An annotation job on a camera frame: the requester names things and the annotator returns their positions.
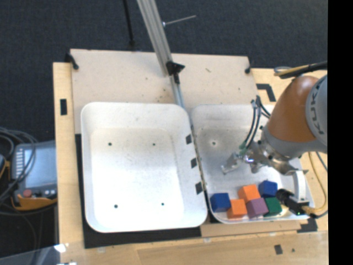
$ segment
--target block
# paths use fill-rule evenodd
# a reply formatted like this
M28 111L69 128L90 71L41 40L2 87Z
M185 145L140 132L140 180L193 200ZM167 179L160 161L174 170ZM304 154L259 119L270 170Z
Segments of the block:
M277 198L275 197L265 198L265 203L269 212L265 214L264 217L275 216L280 212L282 212L282 206Z
M247 213L244 199L231 199L231 207L227 211L228 219L242 218Z
M231 207L228 193L215 193L211 198L212 211L215 213L226 212Z
M244 199L245 203L248 203L252 199L260 198L260 193L256 184L245 185L238 191L240 199Z
M261 197L276 197L276 192L278 190L278 185L276 182L263 181L259 184L259 193Z
M265 199L260 197L252 199L246 204L249 218L264 215L269 212Z

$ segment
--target orange block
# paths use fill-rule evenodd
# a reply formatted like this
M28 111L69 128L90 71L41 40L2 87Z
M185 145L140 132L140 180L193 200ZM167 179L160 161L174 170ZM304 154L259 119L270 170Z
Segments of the orange block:
M231 199L231 207L227 211L229 219L241 218L248 213L244 199Z
M260 198L259 190L256 184L250 184L243 186L238 191L239 198L244 199L245 203L248 203L250 200Z

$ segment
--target wooden table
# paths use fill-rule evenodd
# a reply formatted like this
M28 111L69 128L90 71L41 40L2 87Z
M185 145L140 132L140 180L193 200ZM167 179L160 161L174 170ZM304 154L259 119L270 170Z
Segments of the wooden table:
M188 59L191 56L178 55L177 58ZM209 56L209 58L219 63L219 56ZM243 57L232 58L244 63ZM251 223L222 225L206 222L201 225L201 238L85 249L74 140L72 66L70 63L54 63L53 72L59 239L60 243L66 245L66 252L61 255L62 262L155 265L273 264L275 262L298 264L305 261L310 264L328 264L328 215L316 220L318 231L311 232L297 232L308 223L305 219L257 222L256 225ZM325 72L318 71L311 75L321 77ZM274 77L272 69L253 68L249 77L253 77L256 84L269 84L277 99L290 82L290 79L280 80ZM258 92L264 104L273 104L265 91ZM62 99L65 99L67 104L65 115L62 115L61 110ZM323 155L323 158L327 162L327 156ZM301 163L304 169L309 170L306 177L315 204L322 205L324 195L306 154L303 155ZM315 167L327 191L327 173L317 159Z

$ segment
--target black pole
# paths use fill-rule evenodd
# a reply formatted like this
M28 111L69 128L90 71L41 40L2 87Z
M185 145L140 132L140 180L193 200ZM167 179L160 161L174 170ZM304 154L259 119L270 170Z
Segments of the black pole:
M129 14L129 8L127 6L127 0L122 0L124 3L124 10L125 10L125 17L126 17L126 22L127 22L127 29L129 31L129 37L130 37L130 45L134 46L135 41L133 39L133 33L132 33L132 26L131 26L131 21L130 21L130 14Z

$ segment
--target white tray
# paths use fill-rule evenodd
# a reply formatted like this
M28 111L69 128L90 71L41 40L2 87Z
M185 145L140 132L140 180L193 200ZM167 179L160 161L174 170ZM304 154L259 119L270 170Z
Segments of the white tray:
M177 229L207 217L190 121L175 104L87 104L81 113L85 216L99 232Z
M272 111L273 106L266 106ZM250 166L242 163L237 170L223 174L221 166L225 165L232 152L239 152L239 145L246 138L253 117L253 108L250 104L238 105L200 105L191 113L195 131L195 141L201 160L201 169L204 175L208 201L215 193L228 193L231 199L237 199L238 190L242 186L256 184L269 180L276 182L278 188L285 188L295 193L295 182L292 176L283 176L271 167L262 167L253 174ZM261 117L260 125L265 126L267 118ZM255 141L260 139L261 130L258 130ZM299 159L293 159L291 164L301 169ZM307 181L305 179L305 199L314 207L314 201ZM248 215L240 219L228 219L226 212L213 213L214 217L225 224L239 222L254 222L263 220L303 220L303 215L297 216L291 213L285 206L283 211L270 217L258 216L249 218Z

